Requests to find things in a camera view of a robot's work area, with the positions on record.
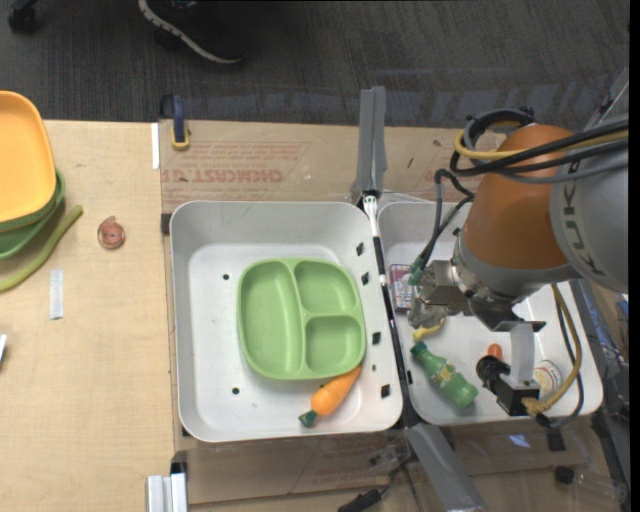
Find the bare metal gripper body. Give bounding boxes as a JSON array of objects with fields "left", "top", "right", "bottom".
[{"left": 417, "top": 259, "right": 475, "bottom": 317}]

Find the yellow banana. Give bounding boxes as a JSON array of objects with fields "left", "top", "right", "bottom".
[{"left": 411, "top": 321, "right": 446, "bottom": 343}]

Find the purple packet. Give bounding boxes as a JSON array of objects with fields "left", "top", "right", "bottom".
[{"left": 388, "top": 263, "right": 417, "bottom": 314}]

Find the green plastic bottle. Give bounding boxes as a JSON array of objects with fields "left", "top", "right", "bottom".
[{"left": 409, "top": 341, "right": 480, "bottom": 412}]

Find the thin black and white rod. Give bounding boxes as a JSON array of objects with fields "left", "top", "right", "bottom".
[{"left": 362, "top": 194, "right": 417, "bottom": 427}]

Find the white plastic tray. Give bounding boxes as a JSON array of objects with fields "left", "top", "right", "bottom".
[
  {"left": 377, "top": 201, "right": 604, "bottom": 428},
  {"left": 168, "top": 200, "right": 405, "bottom": 444}
]

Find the orange carrot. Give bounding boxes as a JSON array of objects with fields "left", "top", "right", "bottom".
[{"left": 298, "top": 364, "right": 363, "bottom": 429}]

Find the small white can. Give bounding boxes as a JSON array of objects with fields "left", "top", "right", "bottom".
[{"left": 532, "top": 359, "right": 564, "bottom": 394}]

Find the green divided plate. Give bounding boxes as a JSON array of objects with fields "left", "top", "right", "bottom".
[
  {"left": 0, "top": 168, "right": 68, "bottom": 261},
  {"left": 236, "top": 257, "right": 368, "bottom": 382}
]

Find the brown cardboard board, red print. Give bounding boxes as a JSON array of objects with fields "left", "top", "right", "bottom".
[{"left": 158, "top": 118, "right": 592, "bottom": 504}]

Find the pink doughnut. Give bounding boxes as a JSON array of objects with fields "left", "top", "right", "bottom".
[{"left": 96, "top": 215, "right": 127, "bottom": 250}]

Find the person's foot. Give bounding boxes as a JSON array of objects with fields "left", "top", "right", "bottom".
[{"left": 137, "top": 0, "right": 247, "bottom": 65}]

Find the long green bean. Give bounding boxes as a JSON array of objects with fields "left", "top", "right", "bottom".
[{"left": 0, "top": 204, "right": 85, "bottom": 294}]

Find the orange divided plate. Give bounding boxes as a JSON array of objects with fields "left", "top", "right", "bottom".
[{"left": 0, "top": 90, "right": 58, "bottom": 224}]

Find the black cylinder on white bracket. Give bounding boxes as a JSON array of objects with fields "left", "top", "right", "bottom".
[{"left": 475, "top": 320, "right": 547, "bottom": 417}]

